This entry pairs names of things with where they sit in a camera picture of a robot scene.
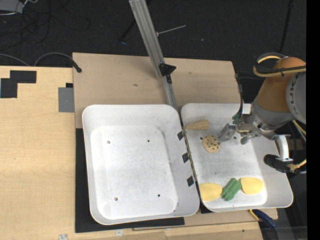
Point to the green toy bean pods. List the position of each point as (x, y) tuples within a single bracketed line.
[(231, 190)]

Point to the beige toy ice cream cone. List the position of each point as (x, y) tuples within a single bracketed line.
[(198, 125)]

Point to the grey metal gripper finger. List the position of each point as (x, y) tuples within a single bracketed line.
[(246, 139), (227, 133)]

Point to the white plastic tray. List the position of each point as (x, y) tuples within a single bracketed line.
[(135, 171), (232, 164)]

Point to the beige chocolate chip biscuit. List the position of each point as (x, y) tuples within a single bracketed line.
[(210, 144)]

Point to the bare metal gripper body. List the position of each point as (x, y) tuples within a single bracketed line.
[(246, 127)]

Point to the yellow toy potato chip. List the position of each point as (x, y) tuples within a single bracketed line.
[(252, 186), (210, 192)]

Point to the brown cardboard board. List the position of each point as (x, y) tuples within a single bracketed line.
[(120, 84)]

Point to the black cylinder on white bracket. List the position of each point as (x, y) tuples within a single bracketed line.
[(277, 162)]

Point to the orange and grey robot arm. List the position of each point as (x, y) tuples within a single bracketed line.
[(275, 94)]

